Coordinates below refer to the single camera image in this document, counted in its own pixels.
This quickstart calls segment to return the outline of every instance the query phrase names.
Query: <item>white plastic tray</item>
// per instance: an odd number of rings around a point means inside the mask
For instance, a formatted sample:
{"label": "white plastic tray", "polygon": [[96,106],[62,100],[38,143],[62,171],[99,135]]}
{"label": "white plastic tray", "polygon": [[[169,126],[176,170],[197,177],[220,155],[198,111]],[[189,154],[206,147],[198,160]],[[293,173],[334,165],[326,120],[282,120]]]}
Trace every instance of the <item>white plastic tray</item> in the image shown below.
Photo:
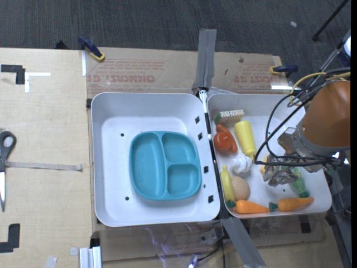
{"label": "white plastic tray", "polygon": [[[100,93],[91,104],[94,200],[106,226],[201,222],[220,209],[203,106],[192,94]],[[129,148],[146,131],[183,133],[199,153],[201,187],[180,200],[148,200],[136,193],[129,176]]]}
{"label": "white plastic tray", "polygon": [[[214,118],[221,111],[229,111],[235,109],[243,109],[244,116],[242,120],[249,120],[252,124],[255,146],[258,149],[264,141],[266,126],[270,113],[278,101],[285,95],[257,95],[257,94],[214,94],[208,99],[208,111],[210,114],[210,122],[212,129],[212,137],[216,134]],[[294,109],[295,107],[288,108],[286,104],[288,99],[285,100],[276,110],[269,131],[272,132]],[[288,128],[296,127],[305,111],[300,109],[286,124],[283,126],[272,139],[269,141],[269,147],[277,155],[283,155],[284,149],[277,143],[277,138]],[[235,137],[238,144],[238,151],[242,152],[239,142],[234,134],[233,125],[227,126]],[[233,154],[222,154],[215,150],[219,170],[222,170],[222,165],[229,166]],[[258,160],[262,161],[264,156],[268,155],[266,147],[262,150]],[[278,202],[281,198],[296,197],[296,193],[292,191],[288,184],[277,185],[276,187],[269,186],[265,183],[261,172],[259,171],[260,165],[253,164],[249,173],[244,175],[245,180],[250,186],[250,197],[248,200],[268,207],[269,202]],[[306,189],[314,201],[305,206],[303,209],[294,210],[292,212],[269,212],[257,214],[238,214],[234,208],[228,209],[233,216],[238,218],[258,218],[270,216],[284,216],[288,214],[311,214],[322,213],[330,209],[332,205],[332,197],[329,186],[327,184],[324,172],[322,170],[316,173],[309,173],[303,167],[299,167],[299,171],[304,178]]]}

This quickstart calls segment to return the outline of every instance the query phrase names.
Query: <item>potato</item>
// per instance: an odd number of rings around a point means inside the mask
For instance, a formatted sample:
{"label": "potato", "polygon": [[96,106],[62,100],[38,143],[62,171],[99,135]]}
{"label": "potato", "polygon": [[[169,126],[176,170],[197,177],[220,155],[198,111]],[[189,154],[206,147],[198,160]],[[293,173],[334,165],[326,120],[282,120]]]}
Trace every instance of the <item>potato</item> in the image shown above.
{"label": "potato", "polygon": [[247,181],[240,176],[232,176],[231,182],[234,190],[235,201],[239,199],[247,200],[250,196],[250,187]]}

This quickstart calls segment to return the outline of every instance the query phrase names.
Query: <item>scissors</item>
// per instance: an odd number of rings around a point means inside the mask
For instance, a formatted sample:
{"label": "scissors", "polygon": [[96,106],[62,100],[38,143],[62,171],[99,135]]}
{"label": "scissors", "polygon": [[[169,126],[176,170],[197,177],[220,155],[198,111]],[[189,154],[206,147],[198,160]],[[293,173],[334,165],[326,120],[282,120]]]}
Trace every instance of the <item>scissors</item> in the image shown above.
{"label": "scissors", "polygon": [[9,131],[0,133],[0,199],[1,210],[5,211],[5,167],[6,159],[15,147],[16,137]]}

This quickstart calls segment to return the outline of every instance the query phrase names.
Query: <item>robotic arm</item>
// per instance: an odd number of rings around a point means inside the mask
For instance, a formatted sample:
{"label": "robotic arm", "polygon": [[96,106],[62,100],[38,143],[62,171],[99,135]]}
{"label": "robotic arm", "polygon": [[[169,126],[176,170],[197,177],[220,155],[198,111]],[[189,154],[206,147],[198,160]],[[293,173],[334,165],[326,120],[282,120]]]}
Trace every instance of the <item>robotic arm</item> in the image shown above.
{"label": "robotic arm", "polygon": [[[289,127],[279,136],[278,143],[285,150],[284,159],[271,154],[267,157],[264,181],[271,186],[293,183],[297,176],[291,170],[296,162],[310,173],[321,169],[334,171],[342,165],[333,156],[350,150],[350,92],[349,81],[336,80],[316,93],[297,127]],[[282,162],[286,166],[274,165]]]}

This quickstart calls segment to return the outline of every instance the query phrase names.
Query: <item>black pole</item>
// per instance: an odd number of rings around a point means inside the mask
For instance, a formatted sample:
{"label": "black pole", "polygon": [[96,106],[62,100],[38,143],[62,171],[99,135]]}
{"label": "black pole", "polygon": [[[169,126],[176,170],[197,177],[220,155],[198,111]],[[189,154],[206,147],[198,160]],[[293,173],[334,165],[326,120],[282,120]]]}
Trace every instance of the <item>black pole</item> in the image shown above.
{"label": "black pole", "polygon": [[340,10],[347,4],[348,0],[344,0],[341,5],[336,9],[336,11],[331,15],[331,17],[322,25],[319,30],[312,35],[312,40],[317,41],[319,34],[326,28],[326,26],[331,22],[331,20],[340,12]]}

